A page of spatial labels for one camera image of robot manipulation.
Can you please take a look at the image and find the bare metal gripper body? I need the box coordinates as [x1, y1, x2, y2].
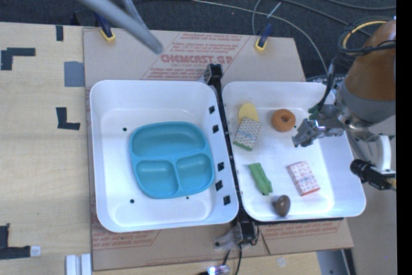
[315, 104, 383, 140]

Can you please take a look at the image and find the white plastic tray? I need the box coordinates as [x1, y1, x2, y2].
[89, 79, 240, 234]
[221, 81, 367, 223]

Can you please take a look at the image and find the orange doughnut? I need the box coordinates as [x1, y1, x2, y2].
[270, 108, 297, 133]

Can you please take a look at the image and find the orange and white carton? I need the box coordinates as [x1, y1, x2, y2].
[286, 160, 322, 197]

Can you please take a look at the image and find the green and white carton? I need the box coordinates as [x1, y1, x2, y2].
[232, 116, 263, 153]

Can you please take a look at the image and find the green toy vegetable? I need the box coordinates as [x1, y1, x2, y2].
[247, 162, 274, 196]

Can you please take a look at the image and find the yellow round slice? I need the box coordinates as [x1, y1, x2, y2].
[238, 102, 260, 124]

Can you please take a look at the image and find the thin black rod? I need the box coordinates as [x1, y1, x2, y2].
[212, 73, 249, 223]

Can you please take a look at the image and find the blue divided plate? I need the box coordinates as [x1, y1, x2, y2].
[129, 121, 216, 200]

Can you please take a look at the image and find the brown cardboard board red print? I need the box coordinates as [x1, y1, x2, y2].
[82, 28, 355, 272]

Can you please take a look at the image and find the black cylinder on white bracket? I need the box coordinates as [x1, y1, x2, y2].
[350, 134, 397, 192]

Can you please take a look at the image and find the black block with thin wires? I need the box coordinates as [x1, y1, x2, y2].
[237, 220, 259, 245]
[205, 63, 224, 86]

